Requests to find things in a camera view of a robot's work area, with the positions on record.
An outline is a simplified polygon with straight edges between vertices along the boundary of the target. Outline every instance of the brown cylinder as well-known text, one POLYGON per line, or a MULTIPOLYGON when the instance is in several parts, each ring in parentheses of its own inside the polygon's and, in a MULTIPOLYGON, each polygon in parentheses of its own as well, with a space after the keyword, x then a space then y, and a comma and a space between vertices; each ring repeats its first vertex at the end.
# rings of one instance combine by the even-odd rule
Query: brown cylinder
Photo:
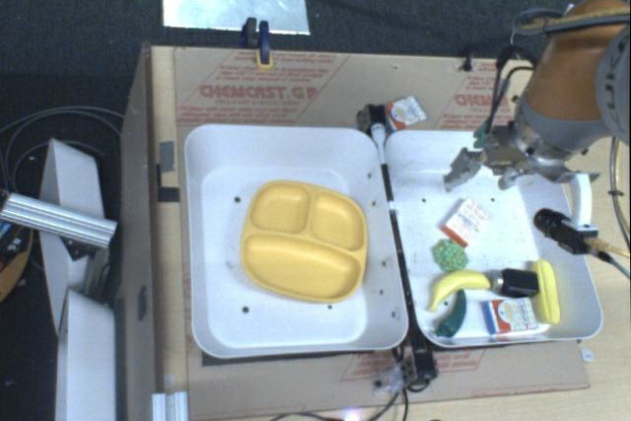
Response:
MULTIPOLYGON (((566 16, 624 8, 621 0, 585 0, 566 16)), ((526 87, 528 104, 556 119, 598 120, 596 70, 609 42, 624 24, 553 35, 526 87)))

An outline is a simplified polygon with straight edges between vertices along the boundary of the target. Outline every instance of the banana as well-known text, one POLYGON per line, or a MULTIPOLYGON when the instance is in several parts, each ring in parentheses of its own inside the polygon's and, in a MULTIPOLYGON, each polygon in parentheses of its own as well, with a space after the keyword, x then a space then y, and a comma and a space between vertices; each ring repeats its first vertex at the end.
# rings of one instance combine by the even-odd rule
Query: banana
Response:
POLYGON ((490 289, 491 282, 484 274, 475 270, 457 270, 439 279, 434 286, 434 301, 427 310, 434 313, 438 304, 455 291, 490 289))

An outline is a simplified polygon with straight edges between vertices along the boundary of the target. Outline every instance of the cucumber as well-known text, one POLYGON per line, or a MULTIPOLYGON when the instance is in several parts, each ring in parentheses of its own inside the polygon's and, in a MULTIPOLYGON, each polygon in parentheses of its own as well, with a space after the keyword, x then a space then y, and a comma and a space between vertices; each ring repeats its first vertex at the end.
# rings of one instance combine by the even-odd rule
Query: cucumber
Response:
POLYGON ((457 331, 460 330, 465 316, 466 296, 464 294, 464 290, 459 290, 456 294, 454 309, 439 323, 436 334, 439 337, 453 337, 457 334, 457 331))

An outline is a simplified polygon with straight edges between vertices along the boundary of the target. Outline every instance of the white tray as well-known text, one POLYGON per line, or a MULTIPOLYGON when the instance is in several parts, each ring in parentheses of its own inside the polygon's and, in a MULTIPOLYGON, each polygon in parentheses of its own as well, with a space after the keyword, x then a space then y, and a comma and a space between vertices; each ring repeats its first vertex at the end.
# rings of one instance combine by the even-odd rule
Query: white tray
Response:
POLYGON ((544 340, 583 339, 594 336, 602 324, 602 312, 587 262, 546 239, 532 223, 541 208, 570 214, 563 186, 538 175, 518 179, 517 186, 500 190, 498 178, 485 168, 468 183, 446 193, 443 175, 450 170, 462 147, 472 148, 470 132, 403 130, 388 138, 392 190, 416 315, 423 333, 443 347, 488 346, 544 340), (458 204, 472 198, 490 215, 489 222, 466 248, 466 268, 486 272, 503 268, 527 269, 539 258, 553 266, 559 290, 561 321, 542 324, 537 330, 510 336, 489 335, 481 305, 499 299, 490 291, 467 290, 466 318, 453 337, 439 337, 436 327, 452 310, 455 295, 436 313, 426 311, 433 284, 445 272, 432 248, 446 236, 440 227, 458 204))
POLYGON ((192 329, 220 358, 395 347, 407 316, 384 182, 372 140, 351 129, 204 125, 185 144, 192 329), (369 235, 364 282, 338 304, 292 300, 256 286, 240 239, 255 192, 276 179, 353 198, 369 235))

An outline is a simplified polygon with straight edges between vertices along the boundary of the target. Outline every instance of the yellow divided plate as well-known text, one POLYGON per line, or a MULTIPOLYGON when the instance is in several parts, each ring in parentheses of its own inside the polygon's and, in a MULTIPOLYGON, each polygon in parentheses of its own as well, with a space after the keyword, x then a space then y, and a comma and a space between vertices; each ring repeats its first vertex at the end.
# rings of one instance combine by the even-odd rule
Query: yellow divided plate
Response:
POLYGON ((330 189, 289 180, 269 182, 247 210, 242 266, 258 286, 275 293, 340 302, 362 283, 367 251, 362 209, 330 189))

